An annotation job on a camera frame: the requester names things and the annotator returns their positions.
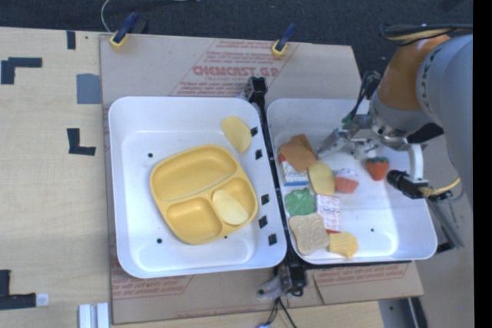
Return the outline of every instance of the blue clamp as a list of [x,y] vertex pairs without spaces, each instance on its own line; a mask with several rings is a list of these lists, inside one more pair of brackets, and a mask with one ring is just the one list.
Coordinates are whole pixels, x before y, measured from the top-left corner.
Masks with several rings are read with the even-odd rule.
[[112,35],[109,39],[111,46],[114,48],[120,48],[128,38],[128,33],[131,28],[135,24],[138,19],[138,14],[136,12],[132,12],[123,22],[123,25],[119,28],[119,30]]
[[271,53],[274,57],[280,58],[287,50],[287,41],[294,34],[295,25],[291,23],[285,33],[271,47]]

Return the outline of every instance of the cardboard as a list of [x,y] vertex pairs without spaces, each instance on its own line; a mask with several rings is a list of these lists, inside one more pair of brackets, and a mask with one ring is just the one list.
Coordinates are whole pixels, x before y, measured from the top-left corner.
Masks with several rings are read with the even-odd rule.
[[[124,96],[240,97],[251,76],[265,77],[267,105],[277,98],[356,98],[360,78],[351,48],[290,43],[276,59],[269,41],[130,35],[115,49],[109,38],[100,36],[100,63],[113,324],[270,310],[273,301],[259,299],[257,288],[274,276],[273,268],[147,280],[123,271],[115,249],[108,109]],[[307,273],[302,297],[288,297],[288,307],[423,293],[411,262]]]

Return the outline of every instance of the strawberry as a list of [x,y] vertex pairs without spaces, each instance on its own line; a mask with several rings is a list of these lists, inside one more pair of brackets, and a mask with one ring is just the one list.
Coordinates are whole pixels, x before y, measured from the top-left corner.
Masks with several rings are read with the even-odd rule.
[[380,181],[386,175],[388,160],[382,156],[376,156],[366,160],[366,168],[375,181]]

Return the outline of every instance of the divided yellow plate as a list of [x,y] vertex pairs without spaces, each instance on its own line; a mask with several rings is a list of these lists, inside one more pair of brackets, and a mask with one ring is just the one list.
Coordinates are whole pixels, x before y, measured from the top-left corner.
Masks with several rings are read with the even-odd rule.
[[258,199],[239,162],[225,148],[201,145],[159,162],[152,197],[176,237],[206,244],[239,230],[258,212]]

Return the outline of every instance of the wooden table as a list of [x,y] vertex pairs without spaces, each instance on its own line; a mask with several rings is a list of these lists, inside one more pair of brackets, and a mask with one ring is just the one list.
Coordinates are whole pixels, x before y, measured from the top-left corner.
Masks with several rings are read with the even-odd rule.
[[[78,305],[110,303],[108,218],[100,104],[80,105],[76,75],[99,74],[99,33],[0,28],[0,59],[41,58],[0,84],[0,270],[11,293],[47,293],[49,305],[0,311],[9,327],[76,326]],[[69,154],[67,129],[95,155]],[[299,308],[298,326],[382,327],[377,302]],[[268,313],[131,324],[251,328]],[[290,326],[280,312],[273,326]]]

